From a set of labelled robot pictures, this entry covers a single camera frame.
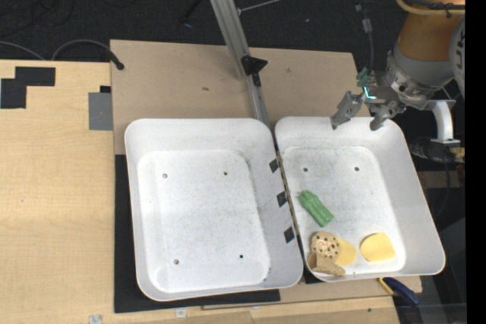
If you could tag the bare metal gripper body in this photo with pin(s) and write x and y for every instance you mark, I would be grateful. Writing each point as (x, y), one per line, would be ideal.
(395, 91)

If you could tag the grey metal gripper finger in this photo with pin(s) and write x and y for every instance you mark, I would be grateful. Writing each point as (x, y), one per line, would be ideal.
(344, 111)
(382, 117)

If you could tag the white plastic tray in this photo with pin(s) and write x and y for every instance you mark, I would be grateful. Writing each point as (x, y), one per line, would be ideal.
(357, 193)
(205, 208)

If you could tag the green toy asparagus bundle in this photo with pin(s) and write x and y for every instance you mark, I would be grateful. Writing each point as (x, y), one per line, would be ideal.
(316, 208)

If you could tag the yellow round chip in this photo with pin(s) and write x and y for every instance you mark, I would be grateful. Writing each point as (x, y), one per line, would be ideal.
(376, 247)
(347, 252)

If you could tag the brown cardboard board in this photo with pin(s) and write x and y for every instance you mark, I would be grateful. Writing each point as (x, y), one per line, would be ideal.
(212, 87)

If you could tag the tan chocolate chip cookie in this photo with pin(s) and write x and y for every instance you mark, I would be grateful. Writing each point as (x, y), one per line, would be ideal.
(325, 246)

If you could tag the black cylinder on white bracket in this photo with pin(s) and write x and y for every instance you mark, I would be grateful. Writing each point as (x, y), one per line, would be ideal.
(436, 133)

